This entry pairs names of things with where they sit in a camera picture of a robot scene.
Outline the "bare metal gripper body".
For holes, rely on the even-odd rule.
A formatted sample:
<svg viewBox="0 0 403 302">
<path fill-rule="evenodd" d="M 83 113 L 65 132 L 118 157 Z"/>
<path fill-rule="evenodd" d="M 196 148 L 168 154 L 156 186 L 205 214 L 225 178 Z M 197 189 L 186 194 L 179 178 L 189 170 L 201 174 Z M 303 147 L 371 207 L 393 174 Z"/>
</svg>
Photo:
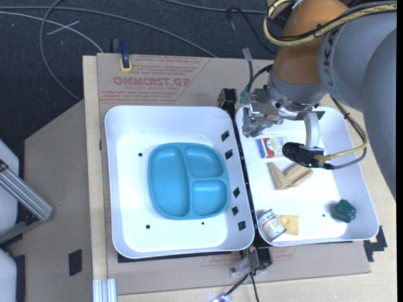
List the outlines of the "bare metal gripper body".
<svg viewBox="0 0 403 302">
<path fill-rule="evenodd" d="M 276 89 L 255 89 L 249 97 L 248 116 L 254 121 L 280 124 L 283 120 L 302 120 L 314 104 L 296 103 Z"/>
</svg>

